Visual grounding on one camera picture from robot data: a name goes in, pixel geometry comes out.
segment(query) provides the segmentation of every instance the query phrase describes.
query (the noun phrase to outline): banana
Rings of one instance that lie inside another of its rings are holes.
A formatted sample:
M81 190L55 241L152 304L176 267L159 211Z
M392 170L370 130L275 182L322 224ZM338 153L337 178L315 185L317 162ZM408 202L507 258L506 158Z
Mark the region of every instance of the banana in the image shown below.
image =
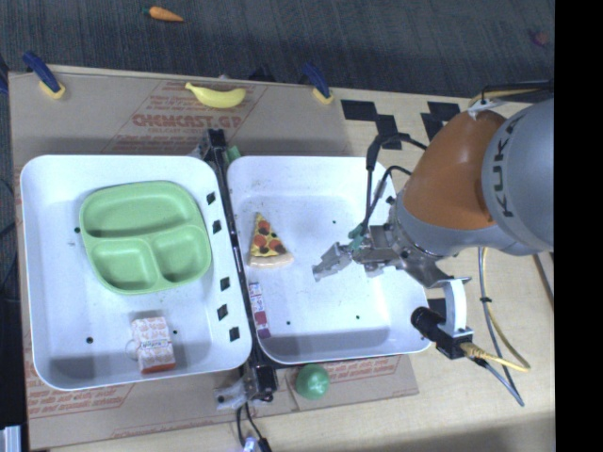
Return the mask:
M185 89L195 94L201 104L218 109L227 109L239 105L245 99L245 89L232 89L226 91L195 87L190 82L185 84Z

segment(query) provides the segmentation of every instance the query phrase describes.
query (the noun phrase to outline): carrot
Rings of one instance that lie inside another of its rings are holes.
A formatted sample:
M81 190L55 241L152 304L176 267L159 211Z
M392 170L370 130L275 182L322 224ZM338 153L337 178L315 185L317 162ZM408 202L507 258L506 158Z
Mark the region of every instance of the carrot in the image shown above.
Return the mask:
M180 15L176 15L172 11L157 6L143 8L142 13L146 13L154 19L163 20L164 22L183 22L185 20Z

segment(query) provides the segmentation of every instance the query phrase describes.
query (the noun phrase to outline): toy pizza slice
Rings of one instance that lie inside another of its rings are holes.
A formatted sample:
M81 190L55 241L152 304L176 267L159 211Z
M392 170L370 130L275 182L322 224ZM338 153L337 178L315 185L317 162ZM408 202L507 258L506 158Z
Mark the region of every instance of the toy pizza slice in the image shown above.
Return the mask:
M250 248L250 266L277 267L293 261L293 254L286 250L281 238L271 224L260 214L255 215L255 227Z

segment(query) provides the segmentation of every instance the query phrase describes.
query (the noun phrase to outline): green plate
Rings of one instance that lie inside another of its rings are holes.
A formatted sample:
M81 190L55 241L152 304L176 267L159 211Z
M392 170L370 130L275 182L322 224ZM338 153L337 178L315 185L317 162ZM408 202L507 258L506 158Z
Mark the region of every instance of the green plate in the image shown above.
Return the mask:
M117 293L151 293L190 283L211 264L199 206L175 183L100 189L84 200L79 220L96 276Z

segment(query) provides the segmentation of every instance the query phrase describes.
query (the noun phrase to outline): table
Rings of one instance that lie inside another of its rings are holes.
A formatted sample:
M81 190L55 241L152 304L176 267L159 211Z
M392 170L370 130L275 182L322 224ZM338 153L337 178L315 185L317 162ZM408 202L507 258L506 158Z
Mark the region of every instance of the table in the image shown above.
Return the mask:
M468 102L468 99L441 96L333 89L334 102L323 105L313 100L311 90L305 86L224 82L211 78L59 66L51 68L59 80L62 78L68 84L64 102L51 102L47 96L36 93L35 75L11 76L10 111L16 182L22 166L43 153L187 153L198 140L200 132L209 125L224 128L230 142L246 153L364 155L376 133L377 123L374 119L346 119L342 101L362 103L361 107L368 109L368 114L372 103L376 110L376 114L372 111L373 115L381 124L391 125L393 122L399 131L425 143L428 133L435 132L451 113L463 110ZM251 100L249 105L235 112L207 114L196 120L194 125L188 125L185 118L177 118L182 125L170 127L165 119L161 121L163 118L157 116L186 114L186 104L166 101L164 93L169 93L175 83L182 84L186 80L212 86L247 86ZM87 104L81 102L83 95L89 97ZM137 105L132 108L122 104L129 100ZM109 108L113 110L110 117ZM520 108L522 105L505 105L498 111L510 116ZM148 132L141 134L139 130L142 128ZM169 129L180 132L164 132ZM282 141L287 146L279 145ZM419 149L405 146L403 152L383 150L379 160L386 167L398 164L412 169L420 155ZM403 185L404 179L395 176L397 188ZM19 206L17 200L18 232L23 243ZM24 277L22 249L20 253L21 276ZM399 390L391 390L387 399L308 412L270 414L269 406L258 408L255 423L269 438L272 449L333 452L551 450L555 444L553 298L534 257L512 257L495 250L491 250L488 256L486 279L497 319L532 367L527 374L513 374L525 407L520 407L485 370L468 360L449 361L430 347L410 358L402 357L412 364L412 370L404 375L406 381L399 382ZM444 261L441 267L449 274L474 278L465 286L468 325L475 331L474 341L493 351L479 302L477 250L464 250L458 257ZM25 286L23 279L23 290L26 290ZM428 298L440 297L441 290L428 291ZM26 324L27 299L23 302ZM26 343L28 333L28 327L24 326ZM52 438L36 433L35 420L31 420L36 416L32 410L39 409L49 395L32 395L32 391L40 392L40 389L36 388L35 370L31 366L26 369L26 378L31 385L28 386L28 409L30 434L36 448L65 452L124 449L235 451L240 448L232 420L222 423L183 420L175 427L156 424L155 428L135 430L134 433L142 435L128 436L130 434L123 429L121 435L113 434L112 440L100 440L97 436L82 444L69 444L64 440L53 443ZM231 378L232 375L226 375L205 379L208 386L215 387L220 383L223 386L224 381ZM195 393L198 383L183 380L183 386ZM127 396L128 392L114 390L107 393L103 398L106 406L102 412L92 411L87 424L78 423L78 414L73 413L68 416L71 423L99 430L117 428L118 425L108 422L117 420L115 417L122 403L119 395L125 393ZM363 393L370 394L371 391L363 390ZM138 410L152 407L155 398L150 395L145 400L144 396L138 396ZM79 399L83 397L73 398L73 404L81 403ZM168 405L166 402L165 406L178 409L177 403ZM65 427L68 423L57 424ZM249 429L247 423L244 423L244 428Z

